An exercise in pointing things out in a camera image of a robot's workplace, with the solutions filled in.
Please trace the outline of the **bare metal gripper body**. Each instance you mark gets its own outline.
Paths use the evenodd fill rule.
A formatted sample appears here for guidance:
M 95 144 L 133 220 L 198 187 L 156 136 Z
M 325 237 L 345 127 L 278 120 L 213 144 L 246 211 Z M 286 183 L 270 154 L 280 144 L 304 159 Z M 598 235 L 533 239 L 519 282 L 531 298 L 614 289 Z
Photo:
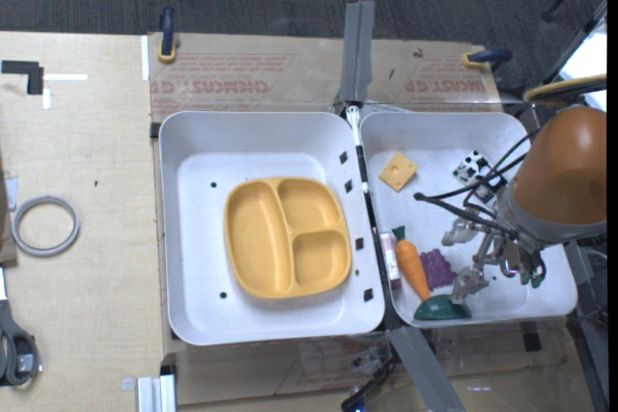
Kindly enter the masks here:
M 497 266 L 506 278 L 534 278 L 535 264 L 526 249 L 505 233 L 488 230 L 474 255 L 474 268 L 483 271 L 486 265 Z

